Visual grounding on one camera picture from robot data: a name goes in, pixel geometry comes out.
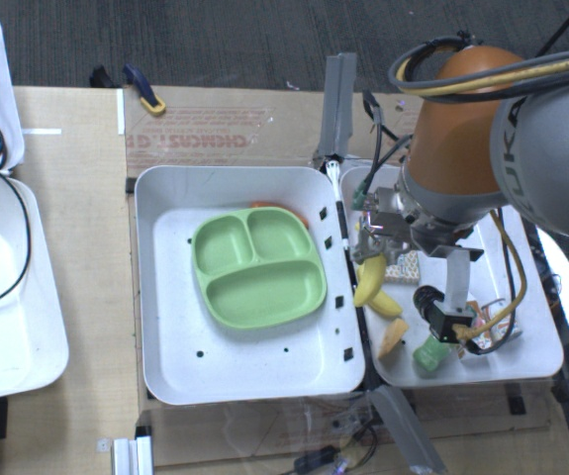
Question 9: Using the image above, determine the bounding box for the orange pizza slice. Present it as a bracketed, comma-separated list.
[377, 317, 411, 361]

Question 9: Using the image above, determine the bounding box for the yellow banana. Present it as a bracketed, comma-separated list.
[353, 252, 389, 309]
[365, 288, 405, 321]

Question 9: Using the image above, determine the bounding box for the white carton with orange print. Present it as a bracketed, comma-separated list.
[456, 298, 523, 361]

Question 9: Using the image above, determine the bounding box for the brown cardboard board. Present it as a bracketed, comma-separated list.
[123, 85, 553, 467]

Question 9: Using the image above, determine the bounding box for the black block with thin wires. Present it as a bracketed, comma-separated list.
[315, 151, 344, 172]

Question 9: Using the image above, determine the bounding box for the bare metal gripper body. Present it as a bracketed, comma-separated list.
[360, 184, 485, 259]

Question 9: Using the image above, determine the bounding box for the green divided plate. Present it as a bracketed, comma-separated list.
[191, 206, 329, 332]

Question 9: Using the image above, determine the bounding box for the green bottle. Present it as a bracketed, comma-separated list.
[412, 333, 452, 378]

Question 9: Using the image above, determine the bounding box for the black cylinder on white bracket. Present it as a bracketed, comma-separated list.
[412, 245, 483, 344]

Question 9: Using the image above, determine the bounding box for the white carton with colourful print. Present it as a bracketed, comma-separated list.
[384, 249, 422, 287]

